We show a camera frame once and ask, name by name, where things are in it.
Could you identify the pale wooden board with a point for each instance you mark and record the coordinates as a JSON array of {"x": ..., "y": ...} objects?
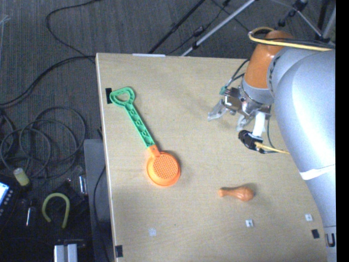
[{"x": 196, "y": 86}]

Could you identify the orange toy chicken drumstick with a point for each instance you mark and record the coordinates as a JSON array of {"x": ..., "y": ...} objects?
[{"x": 242, "y": 193}]

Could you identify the black cylinder on white bracket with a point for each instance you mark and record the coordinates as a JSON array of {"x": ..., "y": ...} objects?
[{"x": 249, "y": 139}]

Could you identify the green and orange toy sieve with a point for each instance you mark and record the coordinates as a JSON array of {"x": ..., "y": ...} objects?
[{"x": 163, "y": 168}]

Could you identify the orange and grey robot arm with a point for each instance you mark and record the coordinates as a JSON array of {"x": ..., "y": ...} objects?
[{"x": 305, "y": 97}]

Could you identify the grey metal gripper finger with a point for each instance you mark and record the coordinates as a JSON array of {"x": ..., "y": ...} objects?
[
  {"x": 244, "y": 121},
  {"x": 216, "y": 113}
]

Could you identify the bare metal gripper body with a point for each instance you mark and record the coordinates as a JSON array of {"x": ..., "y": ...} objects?
[{"x": 236, "y": 101}]

